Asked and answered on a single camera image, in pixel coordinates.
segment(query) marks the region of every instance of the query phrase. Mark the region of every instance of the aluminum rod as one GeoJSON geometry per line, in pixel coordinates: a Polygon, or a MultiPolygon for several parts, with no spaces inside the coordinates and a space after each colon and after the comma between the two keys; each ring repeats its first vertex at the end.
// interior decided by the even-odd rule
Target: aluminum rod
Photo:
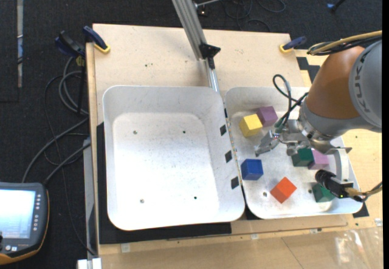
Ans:
{"type": "MultiPolygon", "coordinates": [[[[172,0],[177,15],[187,34],[187,38],[192,47],[194,55],[198,60],[204,60],[200,51],[201,44],[207,44],[204,32],[202,30],[199,18],[196,13],[195,5],[192,0],[172,0]]],[[[209,67],[208,59],[205,59],[205,66],[208,70],[208,83],[210,87],[219,91],[218,79],[215,69],[209,67]]]]}

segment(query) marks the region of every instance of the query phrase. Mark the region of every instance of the green cube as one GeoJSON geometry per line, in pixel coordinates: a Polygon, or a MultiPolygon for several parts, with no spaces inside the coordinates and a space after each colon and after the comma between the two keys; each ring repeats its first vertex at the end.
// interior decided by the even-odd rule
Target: green cube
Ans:
{"type": "Polygon", "coordinates": [[[294,166],[308,166],[314,161],[314,155],[310,148],[301,148],[296,154],[292,155],[294,166]]]}
{"type": "Polygon", "coordinates": [[[316,184],[312,188],[312,190],[314,192],[316,202],[329,202],[335,197],[328,189],[324,188],[321,184],[316,184]]]}

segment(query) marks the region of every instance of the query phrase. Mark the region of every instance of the orange cube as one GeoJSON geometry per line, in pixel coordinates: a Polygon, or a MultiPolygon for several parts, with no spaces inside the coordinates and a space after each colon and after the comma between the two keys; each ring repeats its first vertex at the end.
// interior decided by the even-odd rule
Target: orange cube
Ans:
{"type": "Polygon", "coordinates": [[[283,203],[296,189],[297,187],[293,185],[287,177],[284,177],[277,185],[275,185],[270,193],[278,200],[278,202],[283,203]]]}

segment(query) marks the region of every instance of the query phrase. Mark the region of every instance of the clamp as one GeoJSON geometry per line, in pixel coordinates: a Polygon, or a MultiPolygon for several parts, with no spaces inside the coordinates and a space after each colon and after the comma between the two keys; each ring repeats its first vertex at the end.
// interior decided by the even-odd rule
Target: clamp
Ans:
{"type": "Polygon", "coordinates": [[[94,42],[94,46],[97,50],[101,51],[104,54],[107,54],[111,47],[104,42],[100,35],[91,29],[89,26],[84,26],[83,34],[87,37],[88,41],[94,42]]]}
{"type": "MultiPolygon", "coordinates": [[[[86,42],[94,42],[94,46],[99,51],[107,54],[111,47],[107,45],[103,39],[89,26],[84,26],[83,34],[85,35],[86,42]]],[[[86,73],[85,67],[85,46],[73,40],[64,30],[59,34],[58,37],[55,38],[55,45],[57,49],[65,54],[69,55],[72,58],[75,58],[78,66],[81,67],[81,81],[80,88],[78,92],[78,105],[77,105],[77,114],[81,113],[81,102],[83,96],[83,87],[84,87],[84,79],[86,73]]]]}
{"type": "Polygon", "coordinates": [[[293,39],[292,41],[288,42],[287,44],[280,45],[280,51],[282,53],[289,53],[292,51],[295,47],[300,46],[306,42],[305,36],[298,37],[296,39],[293,39]]]}

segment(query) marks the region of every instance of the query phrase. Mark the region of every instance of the purple cube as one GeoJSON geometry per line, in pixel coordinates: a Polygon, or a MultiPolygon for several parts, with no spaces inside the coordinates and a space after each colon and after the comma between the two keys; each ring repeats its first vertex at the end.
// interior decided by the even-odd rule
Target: purple cube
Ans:
{"type": "Polygon", "coordinates": [[[323,155],[315,149],[312,149],[312,154],[314,155],[314,161],[308,165],[308,169],[323,169],[329,165],[327,155],[323,155]]]}
{"type": "Polygon", "coordinates": [[[262,126],[272,126],[277,122],[278,117],[273,106],[261,107],[256,112],[260,119],[262,126]]]}

